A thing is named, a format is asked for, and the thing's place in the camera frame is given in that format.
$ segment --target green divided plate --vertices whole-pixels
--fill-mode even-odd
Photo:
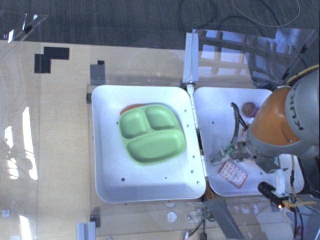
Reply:
[[[149,104],[127,110],[118,125],[126,151],[140,165],[174,158],[187,146],[177,117],[165,105]]]

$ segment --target small box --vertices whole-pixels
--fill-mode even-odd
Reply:
[[[238,189],[241,188],[248,176],[244,171],[240,170],[240,168],[235,166],[230,161],[226,161],[224,163],[219,171],[219,175],[224,177],[228,182]]]

